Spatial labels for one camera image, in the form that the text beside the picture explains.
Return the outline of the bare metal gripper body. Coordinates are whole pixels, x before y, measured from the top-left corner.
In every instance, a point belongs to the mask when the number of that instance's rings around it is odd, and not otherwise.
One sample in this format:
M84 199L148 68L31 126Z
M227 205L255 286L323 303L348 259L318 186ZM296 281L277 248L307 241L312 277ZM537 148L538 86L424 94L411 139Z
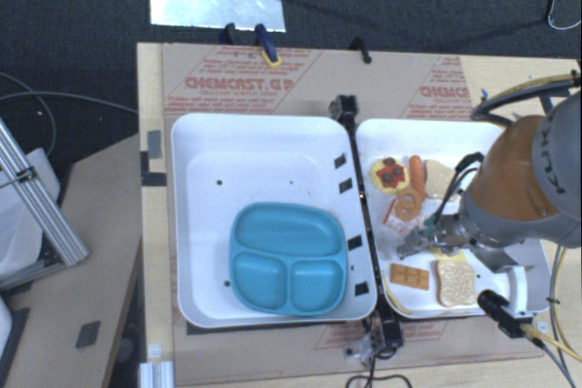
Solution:
M475 223L465 215L446 214L436 222L429 239L441 248L462 248L475 244L481 232Z

